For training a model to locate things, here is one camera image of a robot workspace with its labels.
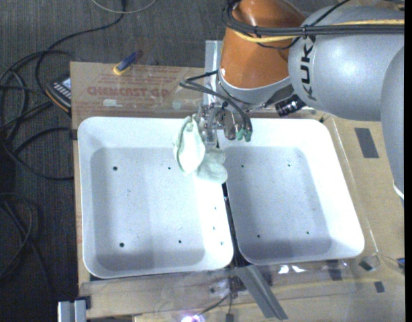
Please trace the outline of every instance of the yellow cable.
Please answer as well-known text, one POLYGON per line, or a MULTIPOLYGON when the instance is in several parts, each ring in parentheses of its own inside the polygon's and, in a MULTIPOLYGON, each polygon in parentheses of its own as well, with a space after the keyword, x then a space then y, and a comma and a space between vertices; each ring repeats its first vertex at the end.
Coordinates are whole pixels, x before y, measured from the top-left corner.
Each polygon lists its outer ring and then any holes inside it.
MULTIPOLYGON (((359 20, 359 21, 346 21, 344 23, 336 23, 332 25, 405 25, 404 19, 381 19, 381 20, 359 20)), ((239 31, 234 31, 236 35, 252 43, 270 43, 279 42, 283 40, 292 40, 293 38, 300 36, 271 36, 264 38, 255 38, 244 35, 239 31)))

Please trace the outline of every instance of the gray carpet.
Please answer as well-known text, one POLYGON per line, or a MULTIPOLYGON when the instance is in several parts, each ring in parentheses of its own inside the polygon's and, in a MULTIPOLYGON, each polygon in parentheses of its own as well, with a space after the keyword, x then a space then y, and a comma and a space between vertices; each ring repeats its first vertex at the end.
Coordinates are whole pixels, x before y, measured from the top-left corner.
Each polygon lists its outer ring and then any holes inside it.
MULTIPOLYGON (((112 9, 120 8, 119 0, 97 1, 112 9)), ((224 1, 157 0, 151 8, 125 15, 109 29, 83 34, 59 45, 58 49, 72 55, 45 57, 40 80, 44 83, 67 71, 70 59, 114 63, 139 47, 148 49, 141 63, 202 67, 205 40, 222 38, 220 13, 224 1)), ((336 0, 288 1, 306 12, 336 3, 336 0)), ((127 10, 139 9, 149 2, 127 0, 127 10)), ((90 0, 0 0, 0 65, 8 66, 28 54, 45 50, 62 37, 106 25, 116 18, 118 15, 99 9, 90 0)), ((36 92, 37 59, 18 68, 25 85, 36 92)), ((14 79, 6 83, 18 85, 14 79)), ((17 115, 22 97, 15 89, 0 91, 0 125, 17 115)), ((25 111, 48 101, 40 93, 27 93, 26 97, 25 111)), ((14 149, 42 130, 69 126, 67 115, 48 107, 23 119, 7 146, 14 149)), ((48 176, 72 173, 71 142, 64 130, 34 140, 19 152, 19 157, 36 172, 48 176)), ((77 296, 72 181, 49 180, 33 174, 25 166, 14 164, 0 145, 2 192, 16 193, 36 205, 31 205, 34 245, 28 244, 11 275, 0 281, 0 321, 56 321, 56 302, 73 301, 77 296)), ((13 202, 12 207, 26 224, 25 203, 13 202)), ((14 224, 0 212, 0 271, 19 245, 14 224)))

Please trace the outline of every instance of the white tray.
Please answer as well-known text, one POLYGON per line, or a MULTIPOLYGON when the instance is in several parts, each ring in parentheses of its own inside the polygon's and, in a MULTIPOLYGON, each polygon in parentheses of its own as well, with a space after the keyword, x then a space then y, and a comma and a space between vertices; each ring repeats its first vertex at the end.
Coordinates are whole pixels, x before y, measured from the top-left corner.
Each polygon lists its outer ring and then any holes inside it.
POLYGON ((249 143, 219 134, 238 246, 258 265, 351 258, 364 236, 327 128, 253 119, 249 143))
POLYGON ((181 119, 92 117, 78 129, 83 258, 99 278, 214 270, 233 257, 220 184, 185 177, 181 119))

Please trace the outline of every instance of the black electronic device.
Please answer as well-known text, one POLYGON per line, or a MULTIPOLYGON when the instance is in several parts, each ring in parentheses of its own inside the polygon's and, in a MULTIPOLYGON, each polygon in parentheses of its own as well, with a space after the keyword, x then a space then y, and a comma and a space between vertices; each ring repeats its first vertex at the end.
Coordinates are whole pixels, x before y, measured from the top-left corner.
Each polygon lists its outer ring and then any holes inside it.
POLYGON ((70 76, 68 74, 48 83, 45 91, 54 104, 70 115, 72 91, 70 76))

